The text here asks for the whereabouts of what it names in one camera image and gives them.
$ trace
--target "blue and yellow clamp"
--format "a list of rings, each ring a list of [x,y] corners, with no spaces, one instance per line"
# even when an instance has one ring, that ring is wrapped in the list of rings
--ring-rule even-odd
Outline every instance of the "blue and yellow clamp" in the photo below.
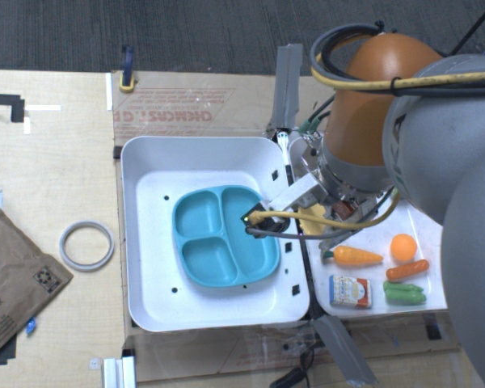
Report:
[[[122,55],[124,64],[123,71],[120,74],[119,88],[123,92],[133,92],[135,88],[135,75],[133,73],[133,46],[124,44],[122,46]]]

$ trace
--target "yellow cable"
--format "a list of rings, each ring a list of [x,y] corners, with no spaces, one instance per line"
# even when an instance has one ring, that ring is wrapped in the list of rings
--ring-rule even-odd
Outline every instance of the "yellow cable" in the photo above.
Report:
[[[319,62],[321,53],[318,54],[316,60]],[[310,68],[313,77],[328,86],[335,89],[347,89],[350,91],[384,91],[389,90],[391,81],[369,81],[369,82],[347,82],[336,79],[331,79],[322,76],[313,66]],[[485,81],[485,72],[470,72],[467,74],[440,74],[435,76],[427,76],[424,78],[406,78],[395,81],[395,89],[405,89],[412,87],[446,85],[453,83],[466,82],[481,82]]]
[[[248,221],[253,226],[255,226],[256,224],[259,224],[260,222],[262,222],[264,218],[268,218],[268,217],[296,218],[298,220],[312,221],[315,223],[324,224],[325,226],[332,226],[339,229],[359,230],[359,229],[364,229],[366,227],[375,226],[380,222],[384,221],[388,216],[390,216],[390,214],[392,214],[395,207],[399,203],[400,199],[401,199],[401,196],[399,192],[396,192],[390,207],[388,207],[388,209],[381,216],[379,216],[378,218],[374,218],[371,221],[365,221],[362,223],[345,223],[341,221],[327,220],[326,218],[311,216],[309,214],[293,213],[290,211],[254,211],[248,216]]]

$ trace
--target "orange carrot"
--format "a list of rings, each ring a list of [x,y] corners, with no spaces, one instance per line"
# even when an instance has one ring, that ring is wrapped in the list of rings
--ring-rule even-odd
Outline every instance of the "orange carrot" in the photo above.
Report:
[[[426,259],[420,259],[416,262],[397,266],[396,268],[389,268],[386,270],[386,277],[388,277],[388,280],[398,280],[416,275],[417,273],[425,272],[428,269],[429,262]]]
[[[334,257],[337,264],[375,264],[382,262],[383,257],[372,251],[361,250],[350,246],[338,246],[334,251],[325,251],[323,258]]]

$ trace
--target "toy food can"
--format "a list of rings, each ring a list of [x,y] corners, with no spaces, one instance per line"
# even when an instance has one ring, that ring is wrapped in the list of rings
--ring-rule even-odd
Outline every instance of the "toy food can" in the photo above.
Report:
[[[332,305],[370,307],[372,305],[370,280],[331,275],[329,277],[329,297]]]

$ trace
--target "brown paper bag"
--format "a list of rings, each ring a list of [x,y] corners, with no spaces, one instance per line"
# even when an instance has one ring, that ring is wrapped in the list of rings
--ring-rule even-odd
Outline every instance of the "brown paper bag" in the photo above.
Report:
[[[0,209],[0,348],[72,277]]]

